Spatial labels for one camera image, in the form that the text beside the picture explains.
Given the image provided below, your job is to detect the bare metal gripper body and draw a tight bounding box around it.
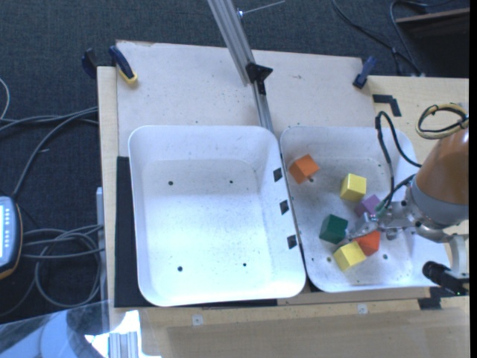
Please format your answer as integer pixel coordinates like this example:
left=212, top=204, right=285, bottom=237
left=372, top=198, right=456, bottom=244

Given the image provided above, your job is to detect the red cube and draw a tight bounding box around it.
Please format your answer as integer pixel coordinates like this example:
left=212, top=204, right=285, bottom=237
left=353, top=230, right=382, bottom=257

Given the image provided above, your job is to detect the purple cube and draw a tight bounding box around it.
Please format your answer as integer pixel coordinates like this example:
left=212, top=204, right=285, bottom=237
left=353, top=194, right=382, bottom=219

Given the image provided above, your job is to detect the yellow cube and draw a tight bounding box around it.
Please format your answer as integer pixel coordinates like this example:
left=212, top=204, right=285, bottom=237
left=332, top=240, right=368, bottom=273
left=339, top=173, right=368, bottom=203

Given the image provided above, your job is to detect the green cube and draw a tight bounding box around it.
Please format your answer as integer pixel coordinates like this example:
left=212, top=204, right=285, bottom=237
left=318, top=214, right=350, bottom=245

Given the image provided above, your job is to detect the white plastic tray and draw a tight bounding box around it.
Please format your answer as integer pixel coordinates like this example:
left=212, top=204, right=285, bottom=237
left=279, top=125, right=440, bottom=294
left=127, top=125, right=308, bottom=308

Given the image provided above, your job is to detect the orange cube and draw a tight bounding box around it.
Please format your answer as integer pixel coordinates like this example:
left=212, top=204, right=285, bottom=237
left=288, top=154, right=320, bottom=185

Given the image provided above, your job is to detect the pale wood board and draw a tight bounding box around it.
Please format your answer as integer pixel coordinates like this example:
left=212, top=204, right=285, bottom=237
left=115, top=40, right=430, bottom=307

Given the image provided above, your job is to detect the black cylinder on white bracket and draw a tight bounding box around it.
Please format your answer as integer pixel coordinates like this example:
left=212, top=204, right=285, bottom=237
left=422, top=233, right=470, bottom=296

